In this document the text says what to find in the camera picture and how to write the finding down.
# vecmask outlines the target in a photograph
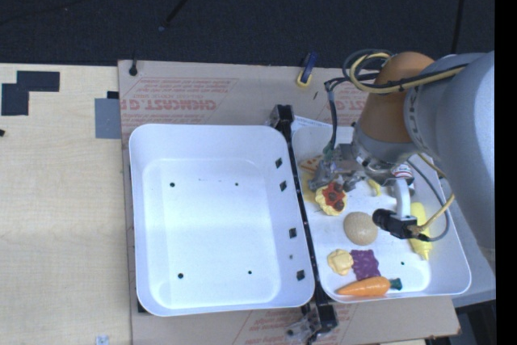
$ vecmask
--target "dark background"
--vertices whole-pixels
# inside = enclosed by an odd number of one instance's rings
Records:
[[[494,49],[494,0],[0,0],[0,61],[135,57],[340,67],[363,48],[438,59]],[[158,29],[177,6],[166,30]]]

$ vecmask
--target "toy carrot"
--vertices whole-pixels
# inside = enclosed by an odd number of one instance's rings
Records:
[[[343,286],[336,293],[356,297],[380,297],[390,289],[401,290],[401,280],[399,278],[389,280],[384,276],[373,276]]]

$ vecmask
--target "light wood surface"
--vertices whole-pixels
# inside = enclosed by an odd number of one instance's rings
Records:
[[[0,65],[61,72],[28,116],[0,116],[0,343],[131,343],[120,140],[95,138],[95,98],[116,67]]]

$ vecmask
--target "plastic tray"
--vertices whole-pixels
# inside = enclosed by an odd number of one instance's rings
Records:
[[[137,295],[173,316],[307,303],[314,277],[284,137],[146,124],[129,140]]]
[[[350,143],[353,128],[340,127],[337,133],[338,143]],[[315,157],[322,153],[323,148],[329,142],[331,129],[326,127],[302,127],[293,135],[292,146],[295,158],[300,162]],[[434,170],[419,161],[416,157],[412,162],[418,164],[420,171],[424,172],[434,185],[441,186]],[[322,288],[334,300],[343,303],[358,301],[378,301],[384,299],[402,297],[423,297],[434,295],[456,295],[465,292],[471,282],[471,274],[463,248],[457,236],[456,228],[450,219],[450,228],[447,235],[437,242],[433,242],[433,248],[429,253],[429,260],[422,259],[413,252],[407,240],[401,240],[379,229],[378,237],[374,243],[367,246],[358,246],[346,236],[343,221],[350,212],[361,211],[372,215],[377,208],[396,208],[396,200],[388,195],[385,188],[382,194],[375,196],[375,191],[367,182],[357,183],[356,189],[347,193],[347,205],[339,216],[325,214],[313,200],[313,193],[304,185],[308,173],[298,168],[301,180],[302,193],[304,194],[305,210],[309,228],[313,238],[313,246],[316,255],[317,268],[321,278]],[[418,174],[414,174],[415,193],[411,201],[421,202],[427,217],[431,217],[440,204],[428,184]],[[445,227],[444,215],[440,216],[429,228],[431,236],[437,236]],[[400,278],[402,290],[390,290],[384,297],[347,297],[340,296],[335,290],[345,284],[356,280],[355,273],[350,270],[346,276],[341,276],[332,271],[327,264],[327,256],[336,249],[372,250],[379,262],[379,272],[388,279]]]

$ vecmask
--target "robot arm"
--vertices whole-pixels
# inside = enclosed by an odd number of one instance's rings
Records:
[[[457,72],[451,76],[451,70]],[[373,85],[447,71],[447,77],[397,92],[372,91],[355,125],[351,152],[367,175],[416,153],[430,155],[495,269],[494,52],[437,61],[400,53],[387,59]],[[377,225],[383,227],[381,218],[377,215]]]

